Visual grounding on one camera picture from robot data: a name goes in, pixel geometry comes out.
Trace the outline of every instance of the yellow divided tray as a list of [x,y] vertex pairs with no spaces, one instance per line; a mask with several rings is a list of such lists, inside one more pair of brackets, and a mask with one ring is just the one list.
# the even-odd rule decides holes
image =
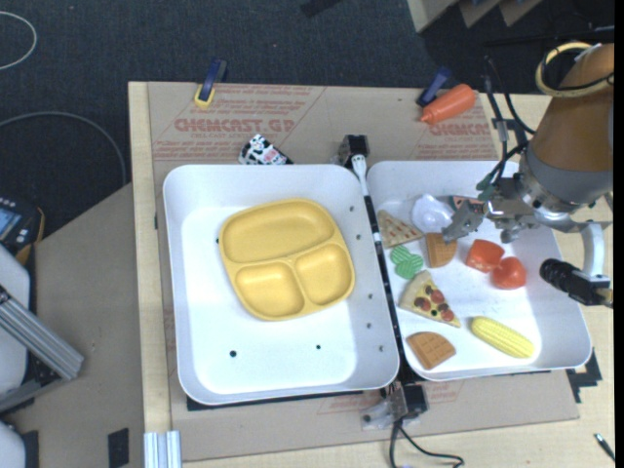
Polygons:
[[311,314],[346,298],[355,271],[330,213],[309,199],[286,199],[230,216],[219,251],[243,305],[267,321]]

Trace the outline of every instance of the black fabric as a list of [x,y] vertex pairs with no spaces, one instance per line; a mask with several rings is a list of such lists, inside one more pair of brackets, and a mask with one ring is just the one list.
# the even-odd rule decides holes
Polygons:
[[[111,134],[130,167],[129,81],[201,83],[213,57],[229,83],[423,88],[440,65],[449,86],[483,89],[491,54],[508,90],[535,92],[549,38],[613,24],[614,0],[545,0],[508,27],[493,9],[468,29],[456,6],[416,33],[407,0],[0,0],[0,12],[36,28],[24,62],[0,69],[0,189],[40,206],[51,234],[121,186],[117,157],[93,127],[25,113],[63,111]],[[31,43],[29,29],[0,16],[0,67]]]

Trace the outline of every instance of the wooden table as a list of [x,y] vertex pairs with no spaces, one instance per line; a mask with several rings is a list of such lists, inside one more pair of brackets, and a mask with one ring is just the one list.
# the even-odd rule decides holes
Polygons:
[[[517,111],[525,122],[536,127],[548,98],[544,96],[512,96]],[[492,113],[485,97],[482,99],[487,117]],[[498,97],[504,116],[509,116],[504,100]],[[140,346],[143,387],[143,414],[146,432],[164,433],[172,429],[163,326],[161,278],[157,233],[154,229],[154,176],[151,156],[149,95],[146,83],[129,85],[131,119],[133,187],[136,227],[136,269],[140,318]],[[577,219],[612,220],[612,213],[601,200],[590,210],[577,214]],[[605,232],[607,258],[604,273],[611,279],[612,234]],[[565,261],[583,263],[580,237],[557,233]],[[418,442],[434,452],[461,455],[466,466],[505,467],[607,467],[612,461],[601,450],[595,433],[601,433],[614,446],[614,358],[613,311],[604,307],[583,307],[592,336],[602,381],[597,387],[583,388],[580,419],[535,424],[505,429],[456,433],[418,438]],[[388,466],[388,442],[292,450],[248,456],[184,463],[200,467],[291,467],[291,466]],[[435,466],[436,461],[416,452],[407,442],[398,443],[399,464]]]

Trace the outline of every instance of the blue marker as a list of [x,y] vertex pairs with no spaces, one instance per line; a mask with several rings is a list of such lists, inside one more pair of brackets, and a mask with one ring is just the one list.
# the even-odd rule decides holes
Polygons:
[[422,91],[422,94],[420,94],[420,96],[416,100],[416,104],[418,104],[420,107],[424,107],[427,104],[433,102],[433,100],[436,98],[436,93],[442,88],[448,78],[450,78],[450,69],[444,66],[438,68],[438,71],[436,72],[436,77],[431,82],[431,85],[429,85],[429,87]]

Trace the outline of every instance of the white cable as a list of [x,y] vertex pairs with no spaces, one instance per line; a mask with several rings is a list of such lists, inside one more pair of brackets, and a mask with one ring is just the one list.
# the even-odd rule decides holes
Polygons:
[[28,52],[26,52],[23,56],[21,56],[21,58],[19,58],[18,60],[14,62],[5,64],[5,65],[0,65],[0,71],[3,71],[5,69],[9,69],[10,67],[17,66],[18,64],[20,64],[21,62],[24,62],[30,57],[30,55],[35,50],[35,47],[37,46],[37,30],[28,20],[22,18],[21,16],[18,16],[17,14],[0,11],[0,16],[6,16],[7,18],[14,18],[16,20],[19,20],[23,22],[26,26],[28,26],[30,28],[30,31],[32,31],[32,45],[30,46],[30,49],[28,50]]

